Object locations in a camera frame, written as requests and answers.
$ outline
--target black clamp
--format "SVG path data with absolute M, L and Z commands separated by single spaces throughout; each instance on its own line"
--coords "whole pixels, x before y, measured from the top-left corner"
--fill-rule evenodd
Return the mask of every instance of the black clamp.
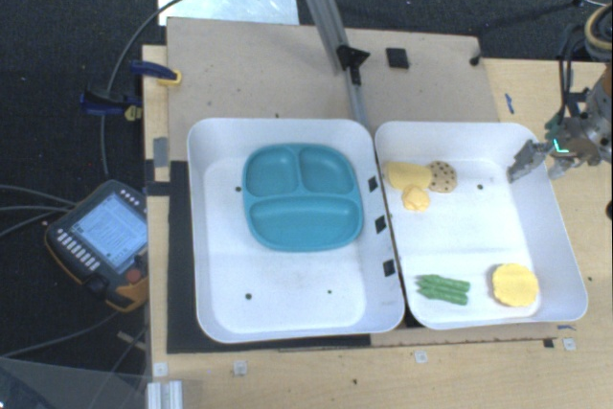
M 341 62 L 341 67 L 343 67 L 343 70 L 347 70 L 349 67 L 352 75 L 352 84 L 362 85 L 362 79 L 360 78 L 360 65 L 364 63 L 366 58 L 368 58 L 371 54 L 356 48 L 352 48 L 351 46 L 340 45 L 336 49 L 336 55 L 338 56 L 338 61 Z

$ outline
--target blue plate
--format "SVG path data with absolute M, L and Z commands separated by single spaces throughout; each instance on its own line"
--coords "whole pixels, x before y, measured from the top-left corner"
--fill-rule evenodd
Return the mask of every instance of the blue plate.
M 333 148 L 260 148 L 247 159 L 242 188 L 249 229 L 272 249 L 334 249 L 362 230 L 362 200 L 352 165 Z

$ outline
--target yellow toy food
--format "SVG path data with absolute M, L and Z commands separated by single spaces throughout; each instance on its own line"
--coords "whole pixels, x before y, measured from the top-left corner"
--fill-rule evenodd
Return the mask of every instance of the yellow toy food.
M 409 185 L 425 190 L 432 181 L 429 168 L 407 162 L 388 162 L 386 173 L 390 184 L 397 190 L 404 190 Z
M 430 196 L 426 191 L 410 184 L 402 192 L 402 204 L 407 210 L 425 212 L 430 206 Z
M 538 280 L 534 273 L 521 264 L 498 266 L 491 276 L 494 297 L 510 307 L 527 307 L 536 300 Z

